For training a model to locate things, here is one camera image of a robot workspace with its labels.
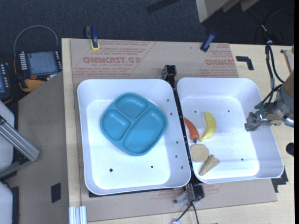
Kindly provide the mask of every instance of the blue clamp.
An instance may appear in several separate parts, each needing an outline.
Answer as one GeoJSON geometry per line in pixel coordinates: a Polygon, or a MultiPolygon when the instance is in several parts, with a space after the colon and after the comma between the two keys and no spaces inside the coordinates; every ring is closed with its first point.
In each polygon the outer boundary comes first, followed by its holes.
{"type": "Polygon", "coordinates": [[[100,42],[98,40],[97,30],[95,27],[91,27],[91,46],[93,51],[99,51],[100,49],[100,42]]]}
{"type": "Polygon", "coordinates": [[[216,32],[212,31],[210,33],[210,35],[208,36],[208,38],[201,45],[200,49],[202,51],[206,52],[209,49],[209,47],[210,47],[210,43],[212,42],[212,40],[214,40],[215,37],[216,37],[216,32]]]}

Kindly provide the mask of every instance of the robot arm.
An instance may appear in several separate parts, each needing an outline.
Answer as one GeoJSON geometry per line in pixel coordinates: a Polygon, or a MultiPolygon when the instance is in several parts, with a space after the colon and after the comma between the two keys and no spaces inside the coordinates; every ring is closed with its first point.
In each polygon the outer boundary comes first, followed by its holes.
{"type": "Polygon", "coordinates": [[[261,125],[278,126],[282,122],[294,127],[294,70],[287,80],[274,91],[277,92],[274,102],[265,104],[261,102],[255,106],[258,109],[255,113],[249,113],[245,124],[247,131],[254,131],[261,125]]]}

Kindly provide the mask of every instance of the cardboard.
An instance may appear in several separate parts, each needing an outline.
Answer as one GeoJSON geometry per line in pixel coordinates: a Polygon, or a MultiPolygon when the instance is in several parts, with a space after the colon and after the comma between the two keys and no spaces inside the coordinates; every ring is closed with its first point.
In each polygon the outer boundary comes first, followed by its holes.
{"type": "MultiPolygon", "coordinates": [[[[78,85],[91,78],[158,78],[167,64],[176,65],[176,81],[183,77],[238,77],[229,44],[211,43],[207,52],[200,50],[200,45],[196,42],[100,40],[100,50],[94,52],[89,40],[71,40],[80,191],[82,205],[87,207],[88,221],[178,212],[185,207],[173,202],[183,188],[89,196],[84,182],[78,100],[75,95],[78,85]]],[[[198,210],[277,200],[271,179],[201,185],[205,197],[195,204],[198,210]]]]}
{"type": "Polygon", "coordinates": [[[6,180],[10,188],[19,187],[19,223],[68,223],[62,72],[22,98],[18,106],[18,132],[40,151],[37,161],[6,180]],[[52,198],[52,191],[60,195],[52,198]]]}

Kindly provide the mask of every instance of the table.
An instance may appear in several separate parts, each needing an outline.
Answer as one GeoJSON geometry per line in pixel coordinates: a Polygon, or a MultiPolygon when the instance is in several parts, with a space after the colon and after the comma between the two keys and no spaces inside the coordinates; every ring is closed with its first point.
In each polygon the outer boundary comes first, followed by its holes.
{"type": "MultiPolygon", "coordinates": [[[[230,44],[239,77],[253,80],[259,87],[261,96],[265,97],[269,92],[269,75],[265,65],[264,46],[261,45],[234,45],[230,44]],[[249,71],[247,65],[237,62],[235,56],[248,56],[254,65],[254,70],[249,71]]],[[[286,79],[289,70],[285,56],[280,53],[281,49],[291,50],[287,46],[272,47],[277,72],[282,79],[286,79]]],[[[70,39],[62,39],[63,51],[63,79],[64,79],[64,104],[65,104],[65,131],[66,152],[68,168],[68,193],[69,206],[81,205],[80,181],[78,170],[78,151],[76,138],[76,125],[74,113],[74,92],[72,85],[71,48],[70,39]]],[[[285,151],[285,146],[294,140],[293,129],[284,125],[273,127],[284,165],[288,175],[287,185],[279,186],[277,193],[278,201],[274,203],[262,203],[245,206],[233,206],[220,209],[207,209],[198,211],[199,222],[205,223],[294,223],[294,158],[285,151]]],[[[106,221],[92,222],[93,224],[120,224],[120,223],[170,223],[179,216],[179,213],[152,215],[145,217],[132,217],[106,221]]],[[[183,223],[195,223],[193,211],[187,212],[181,219],[183,223]]]]}

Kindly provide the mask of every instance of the small screen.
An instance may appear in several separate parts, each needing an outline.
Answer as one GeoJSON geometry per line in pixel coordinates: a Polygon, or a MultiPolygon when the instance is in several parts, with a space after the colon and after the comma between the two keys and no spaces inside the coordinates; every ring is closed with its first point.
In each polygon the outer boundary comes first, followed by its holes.
{"type": "Polygon", "coordinates": [[[5,86],[4,86],[4,81],[3,81],[3,76],[0,73],[0,92],[4,93],[5,92],[5,86]]]}
{"type": "Polygon", "coordinates": [[[32,75],[58,73],[56,60],[52,51],[28,53],[27,60],[32,75]]]}

